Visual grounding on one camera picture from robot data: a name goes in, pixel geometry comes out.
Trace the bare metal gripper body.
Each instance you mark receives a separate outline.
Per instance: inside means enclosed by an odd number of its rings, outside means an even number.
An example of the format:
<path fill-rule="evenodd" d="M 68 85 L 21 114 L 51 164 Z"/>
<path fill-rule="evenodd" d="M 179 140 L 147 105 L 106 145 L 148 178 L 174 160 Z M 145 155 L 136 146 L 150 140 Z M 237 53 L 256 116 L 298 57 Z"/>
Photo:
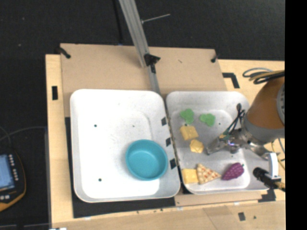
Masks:
<path fill-rule="evenodd" d="M 226 147 L 231 154 L 235 154 L 240 150 L 250 150 L 262 159 L 267 160 L 270 151 L 265 148 L 265 144 L 265 142 L 253 137 L 245 129 L 239 128 L 231 132 Z"/>

